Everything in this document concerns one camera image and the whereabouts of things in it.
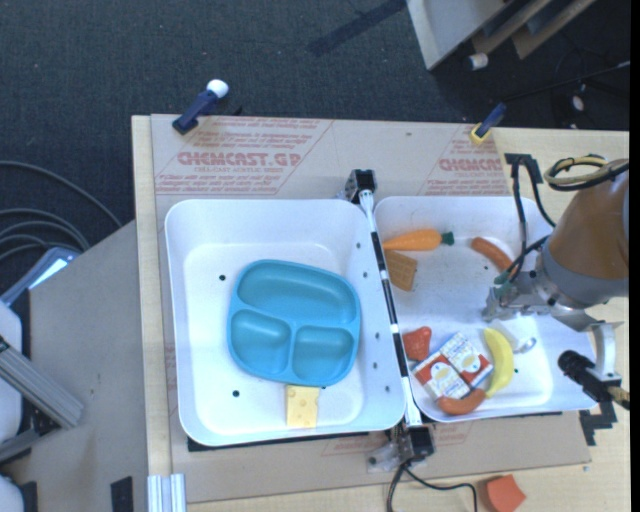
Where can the thin black and white rod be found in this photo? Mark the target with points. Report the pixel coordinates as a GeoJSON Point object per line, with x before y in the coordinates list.
{"type": "Point", "coordinates": [386, 285]}

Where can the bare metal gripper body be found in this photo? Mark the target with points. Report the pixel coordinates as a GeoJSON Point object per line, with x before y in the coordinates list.
{"type": "Point", "coordinates": [530, 295]}

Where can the black cylinder on white bracket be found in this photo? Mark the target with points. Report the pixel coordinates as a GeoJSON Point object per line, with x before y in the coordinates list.
{"type": "Point", "coordinates": [582, 369]}

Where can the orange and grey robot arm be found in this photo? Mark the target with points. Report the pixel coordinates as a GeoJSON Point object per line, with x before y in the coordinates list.
{"type": "Point", "coordinates": [590, 235]}

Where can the yellow cheese wedge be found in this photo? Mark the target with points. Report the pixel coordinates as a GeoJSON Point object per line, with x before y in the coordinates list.
{"type": "Point", "coordinates": [302, 406]}

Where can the red strawberry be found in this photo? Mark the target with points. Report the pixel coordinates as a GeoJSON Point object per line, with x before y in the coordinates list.
{"type": "Point", "coordinates": [417, 342]}

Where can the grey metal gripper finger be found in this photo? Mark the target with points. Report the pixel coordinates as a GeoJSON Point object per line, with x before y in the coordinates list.
{"type": "Point", "coordinates": [491, 307]}

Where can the orange pizza slice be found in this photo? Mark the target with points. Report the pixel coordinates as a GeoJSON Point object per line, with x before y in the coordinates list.
{"type": "Point", "coordinates": [502, 494]}

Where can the orange sausage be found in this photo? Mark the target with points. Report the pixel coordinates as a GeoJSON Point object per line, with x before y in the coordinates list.
{"type": "Point", "coordinates": [492, 252]}
{"type": "Point", "coordinates": [462, 404]}

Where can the yellow banana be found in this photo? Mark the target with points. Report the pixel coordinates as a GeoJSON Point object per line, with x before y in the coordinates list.
{"type": "Point", "coordinates": [501, 360]}

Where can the white plastic tray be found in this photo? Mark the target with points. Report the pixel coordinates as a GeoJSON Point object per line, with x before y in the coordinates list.
{"type": "Point", "coordinates": [210, 350]}
{"type": "Point", "coordinates": [450, 300]}

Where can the red and white carton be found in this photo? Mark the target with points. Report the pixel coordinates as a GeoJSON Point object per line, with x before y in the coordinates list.
{"type": "Point", "coordinates": [440, 377]}
{"type": "Point", "coordinates": [467, 357]}

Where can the orange carrot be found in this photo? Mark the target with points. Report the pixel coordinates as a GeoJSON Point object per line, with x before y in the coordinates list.
{"type": "Point", "coordinates": [412, 241]}

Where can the blue divided plate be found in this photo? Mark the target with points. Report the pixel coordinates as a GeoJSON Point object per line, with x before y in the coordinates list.
{"type": "Point", "coordinates": [295, 320]}

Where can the brown waffle biscuit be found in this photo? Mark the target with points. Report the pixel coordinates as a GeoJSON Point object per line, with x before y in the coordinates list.
{"type": "Point", "coordinates": [402, 271]}

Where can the brown cardboard board, red print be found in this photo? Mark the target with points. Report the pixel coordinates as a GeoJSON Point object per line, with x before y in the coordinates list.
{"type": "Point", "coordinates": [300, 160]}

